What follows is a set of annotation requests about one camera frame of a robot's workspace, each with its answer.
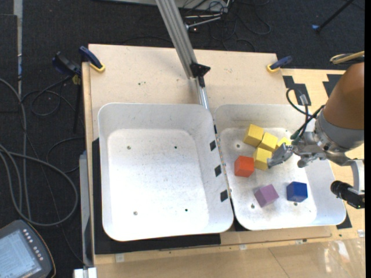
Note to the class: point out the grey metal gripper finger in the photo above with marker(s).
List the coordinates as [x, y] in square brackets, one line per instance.
[303, 162]
[279, 155]

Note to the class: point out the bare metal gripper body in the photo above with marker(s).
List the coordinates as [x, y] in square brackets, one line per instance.
[314, 149]

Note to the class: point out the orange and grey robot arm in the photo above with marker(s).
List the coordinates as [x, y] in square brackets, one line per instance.
[346, 103]

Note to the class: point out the yellow cube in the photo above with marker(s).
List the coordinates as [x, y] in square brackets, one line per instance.
[261, 158]
[253, 134]
[268, 142]
[283, 141]

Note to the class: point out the blue cube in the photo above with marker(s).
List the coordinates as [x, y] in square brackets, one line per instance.
[296, 191]

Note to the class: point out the orange cube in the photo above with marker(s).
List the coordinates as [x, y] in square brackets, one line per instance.
[244, 166]

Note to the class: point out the purple cube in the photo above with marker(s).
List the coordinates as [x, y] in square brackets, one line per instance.
[266, 195]

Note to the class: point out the white plastic tray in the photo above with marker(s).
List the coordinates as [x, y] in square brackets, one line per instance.
[156, 178]
[278, 216]

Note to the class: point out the pale wood board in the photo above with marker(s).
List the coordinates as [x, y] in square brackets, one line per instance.
[139, 77]

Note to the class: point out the black cylinder on white bracket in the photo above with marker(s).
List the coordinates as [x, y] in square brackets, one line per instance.
[349, 194]

